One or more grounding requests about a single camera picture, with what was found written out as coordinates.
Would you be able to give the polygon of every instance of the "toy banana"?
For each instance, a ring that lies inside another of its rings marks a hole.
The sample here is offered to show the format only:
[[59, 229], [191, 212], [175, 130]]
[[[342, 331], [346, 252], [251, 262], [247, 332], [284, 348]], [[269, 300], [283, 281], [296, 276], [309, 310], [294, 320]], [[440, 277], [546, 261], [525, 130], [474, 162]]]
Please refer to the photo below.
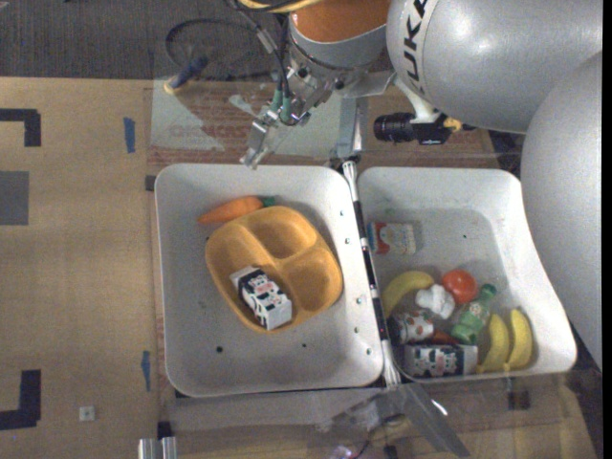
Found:
[[510, 325], [514, 346], [508, 361], [504, 364], [505, 371], [526, 367], [534, 352], [532, 327], [527, 317], [520, 310], [513, 309], [510, 311]]
[[499, 315], [491, 315], [489, 335], [491, 337], [491, 347], [482, 363], [476, 366], [478, 374], [502, 370], [510, 354], [510, 333], [506, 323]]
[[433, 277], [421, 271], [407, 271], [397, 275], [381, 295], [384, 317], [391, 316], [393, 309], [398, 305], [402, 298], [412, 291], [428, 289], [434, 284]]

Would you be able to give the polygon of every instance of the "toy carrot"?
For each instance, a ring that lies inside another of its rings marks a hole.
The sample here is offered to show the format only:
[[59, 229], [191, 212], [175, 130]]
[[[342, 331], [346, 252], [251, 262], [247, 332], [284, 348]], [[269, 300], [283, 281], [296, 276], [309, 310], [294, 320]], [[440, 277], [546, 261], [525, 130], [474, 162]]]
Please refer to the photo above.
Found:
[[273, 204], [274, 197], [257, 197], [254, 195], [238, 197], [205, 212], [198, 218], [198, 223], [201, 225], [225, 223]]
[[433, 335], [428, 340], [434, 345], [456, 345], [459, 343], [458, 339], [454, 339], [448, 333], [437, 328], [433, 330]]

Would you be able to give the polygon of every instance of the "gray carpet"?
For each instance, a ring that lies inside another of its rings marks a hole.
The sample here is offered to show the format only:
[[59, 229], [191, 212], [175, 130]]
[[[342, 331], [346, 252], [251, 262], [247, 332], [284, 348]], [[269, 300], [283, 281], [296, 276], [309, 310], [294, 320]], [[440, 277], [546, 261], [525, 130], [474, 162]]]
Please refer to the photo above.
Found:
[[[177, 72], [177, 63], [164, 51], [164, 39], [175, 25], [195, 18], [244, 24], [223, 0], [0, 2], [8, 2], [0, 9], [0, 76], [5, 77], [165, 77]], [[275, 31], [273, 17], [256, 20]], [[273, 66], [259, 42], [239, 27], [202, 25], [190, 33], [191, 39], [206, 41], [209, 52], [212, 46], [247, 54], [249, 62], [234, 70], [237, 75], [258, 74]]]

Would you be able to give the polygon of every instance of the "blue tape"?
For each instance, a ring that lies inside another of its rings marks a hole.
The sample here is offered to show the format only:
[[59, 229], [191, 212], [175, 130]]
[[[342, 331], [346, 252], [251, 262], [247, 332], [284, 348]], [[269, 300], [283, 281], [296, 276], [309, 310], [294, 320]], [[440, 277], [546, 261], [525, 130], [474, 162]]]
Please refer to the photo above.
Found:
[[123, 129], [127, 152], [134, 153], [136, 151], [136, 123], [130, 118], [123, 118]]
[[146, 391], [149, 392], [151, 391], [151, 359], [150, 352], [148, 350], [144, 350], [142, 352], [141, 368], [142, 374], [144, 375]]

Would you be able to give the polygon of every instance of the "white bin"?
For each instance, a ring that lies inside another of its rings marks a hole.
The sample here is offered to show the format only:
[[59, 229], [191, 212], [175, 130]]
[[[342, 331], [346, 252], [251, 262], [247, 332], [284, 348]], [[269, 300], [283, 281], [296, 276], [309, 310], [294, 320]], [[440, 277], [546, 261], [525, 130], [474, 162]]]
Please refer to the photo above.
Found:
[[[439, 276], [457, 267], [498, 291], [492, 308], [520, 307], [535, 357], [511, 376], [564, 372], [576, 359], [565, 312], [536, 254], [520, 183], [489, 169], [371, 168], [358, 178], [364, 220], [411, 222], [423, 246], [410, 257], [376, 255], [380, 288], [403, 270]], [[247, 328], [217, 292], [205, 263], [216, 228], [197, 217], [241, 195], [276, 197], [321, 232], [342, 267], [344, 291], [327, 311], [276, 335]], [[383, 370], [353, 204], [344, 178], [322, 166], [174, 164], [155, 184], [164, 294], [165, 362], [172, 385], [210, 397], [367, 386]], [[499, 373], [450, 380], [500, 377]], [[433, 383], [440, 380], [426, 380]]]

